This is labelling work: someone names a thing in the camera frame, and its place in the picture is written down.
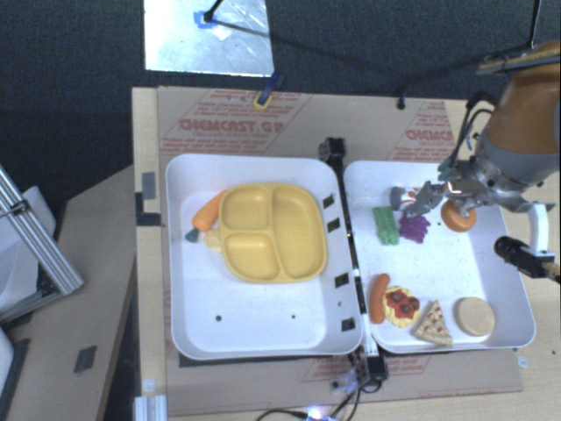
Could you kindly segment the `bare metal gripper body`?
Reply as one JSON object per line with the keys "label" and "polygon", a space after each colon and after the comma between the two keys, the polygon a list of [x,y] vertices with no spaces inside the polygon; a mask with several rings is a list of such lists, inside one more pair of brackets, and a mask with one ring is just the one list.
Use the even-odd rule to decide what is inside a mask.
{"label": "bare metal gripper body", "polygon": [[522,193],[523,183],[513,181],[497,167],[487,163],[458,162],[446,178],[448,198],[457,208],[457,200],[473,200],[475,209],[499,205],[511,212],[527,212],[533,205]]}

